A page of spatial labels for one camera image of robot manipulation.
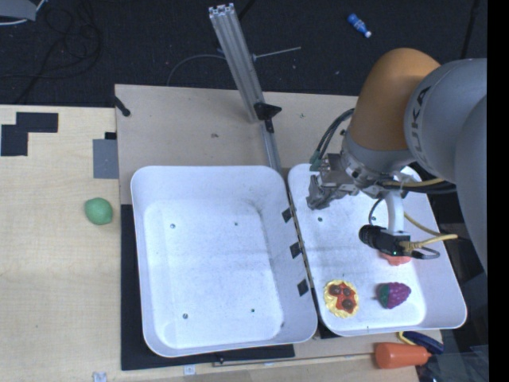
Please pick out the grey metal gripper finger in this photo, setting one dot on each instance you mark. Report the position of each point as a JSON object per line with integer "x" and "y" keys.
{"x": 327, "y": 197}
{"x": 313, "y": 192}

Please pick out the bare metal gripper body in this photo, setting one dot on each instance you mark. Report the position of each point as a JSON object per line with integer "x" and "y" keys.
{"x": 341, "y": 175}

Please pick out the orange-pink toy food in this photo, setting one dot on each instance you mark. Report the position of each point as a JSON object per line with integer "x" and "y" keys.
{"x": 394, "y": 259}

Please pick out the green toy lime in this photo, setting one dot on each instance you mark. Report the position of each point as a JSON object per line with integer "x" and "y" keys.
{"x": 98, "y": 211}

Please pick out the pale wood board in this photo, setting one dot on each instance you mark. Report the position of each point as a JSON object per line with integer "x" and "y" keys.
{"x": 191, "y": 133}

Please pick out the black cylinder on white bracket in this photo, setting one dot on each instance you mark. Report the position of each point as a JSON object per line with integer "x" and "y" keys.
{"x": 391, "y": 242}

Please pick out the blue and white toy bottle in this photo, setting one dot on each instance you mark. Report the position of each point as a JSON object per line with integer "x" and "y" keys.
{"x": 358, "y": 24}

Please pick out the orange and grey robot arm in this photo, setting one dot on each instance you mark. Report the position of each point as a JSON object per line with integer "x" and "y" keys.
{"x": 397, "y": 94}

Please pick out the yellow tart with red topping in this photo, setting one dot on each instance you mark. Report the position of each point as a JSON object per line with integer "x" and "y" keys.
{"x": 341, "y": 298}

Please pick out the white plastic tray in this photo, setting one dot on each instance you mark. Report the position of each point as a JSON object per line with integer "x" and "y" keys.
{"x": 346, "y": 233}
{"x": 214, "y": 261}

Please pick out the purple grapes with green leaf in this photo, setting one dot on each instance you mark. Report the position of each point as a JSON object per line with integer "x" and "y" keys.
{"x": 393, "y": 295}

